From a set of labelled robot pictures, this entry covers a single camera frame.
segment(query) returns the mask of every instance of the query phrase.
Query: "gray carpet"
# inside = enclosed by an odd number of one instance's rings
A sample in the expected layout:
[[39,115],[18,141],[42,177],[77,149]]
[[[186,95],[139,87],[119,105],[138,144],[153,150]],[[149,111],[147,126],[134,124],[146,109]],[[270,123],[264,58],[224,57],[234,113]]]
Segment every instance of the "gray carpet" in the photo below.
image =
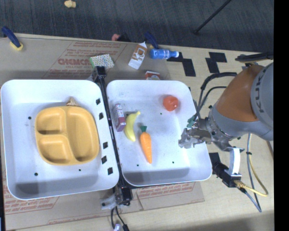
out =
[[151,32],[159,44],[267,52],[274,49],[274,0],[0,0],[1,28],[16,33],[110,40],[126,33],[133,42]]

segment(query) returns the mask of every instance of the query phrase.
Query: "purple box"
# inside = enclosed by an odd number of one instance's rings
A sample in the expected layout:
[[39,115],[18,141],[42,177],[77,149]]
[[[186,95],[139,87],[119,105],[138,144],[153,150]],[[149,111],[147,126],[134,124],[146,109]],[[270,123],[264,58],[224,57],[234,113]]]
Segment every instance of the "purple box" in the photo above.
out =
[[112,116],[113,116],[113,122],[114,122],[114,126],[116,127],[116,130],[118,132],[123,131],[124,127],[126,126],[126,122],[125,122],[124,113],[123,113],[121,104],[117,103],[113,107]]

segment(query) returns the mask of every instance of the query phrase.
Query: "white tray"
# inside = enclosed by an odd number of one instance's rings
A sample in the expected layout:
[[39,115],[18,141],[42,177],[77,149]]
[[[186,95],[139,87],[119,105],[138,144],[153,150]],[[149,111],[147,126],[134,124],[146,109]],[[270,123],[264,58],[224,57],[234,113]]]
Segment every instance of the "white tray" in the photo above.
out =
[[[205,143],[190,149],[178,145],[187,120],[196,112],[190,90],[184,83],[172,80],[114,80],[107,85],[106,92],[110,109],[119,103],[125,117],[138,110],[141,112],[134,125],[136,142],[127,139],[123,131],[115,129],[122,174],[129,184],[141,187],[200,181],[211,176],[212,165]],[[179,106],[172,112],[163,107],[166,95],[179,99]],[[151,135],[152,164],[146,161],[140,146],[141,125],[147,126]]]
[[[70,97],[93,115],[101,148],[88,163],[55,166],[39,155],[35,117],[44,108],[64,106]],[[37,199],[110,189],[117,184],[118,166],[101,90],[95,83],[10,80],[1,88],[1,108],[7,186],[14,197]]]

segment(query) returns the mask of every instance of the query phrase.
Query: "tomato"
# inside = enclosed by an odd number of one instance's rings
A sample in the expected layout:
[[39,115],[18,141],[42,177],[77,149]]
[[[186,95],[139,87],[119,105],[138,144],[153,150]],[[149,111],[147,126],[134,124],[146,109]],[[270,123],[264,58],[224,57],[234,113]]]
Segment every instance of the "tomato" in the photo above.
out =
[[167,96],[163,100],[163,105],[168,111],[173,111],[179,105],[179,100],[174,96]]

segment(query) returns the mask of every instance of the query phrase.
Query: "yellow cable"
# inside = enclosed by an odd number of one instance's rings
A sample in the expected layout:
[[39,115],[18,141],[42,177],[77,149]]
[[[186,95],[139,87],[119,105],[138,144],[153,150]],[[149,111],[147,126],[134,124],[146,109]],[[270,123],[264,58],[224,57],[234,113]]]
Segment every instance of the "yellow cable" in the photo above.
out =
[[265,186],[264,186],[264,185],[262,184],[262,182],[260,181],[258,175],[256,174],[256,171],[255,171],[255,169],[254,169],[254,166],[253,166],[253,164],[252,164],[252,162],[251,162],[251,154],[248,154],[248,157],[249,157],[249,160],[250,160],[251,170],[252,170],[252,172],[254,173],[257,181],[258,181],[259,184],[261,185],[262,189],[265,191],[265,193],[261,193],[261,192],[255,190],[255,189],[253,189],[252,187],[249,187],[249,186],[245,185],[245,184],[244,184],[243,182],[241,182],[240,180],[234,180],[234,183],[236,184],[236,186],[237,186],[238,188],[248,189],[248,190],[252,191],[253,193],[256,193],[256,194],[258,194],[258,195],[260,195],[260,196],[262,196],[262,197],[267,197],[268,194],[269,194],[269,192],[267,191],[267,189],[265,188]]

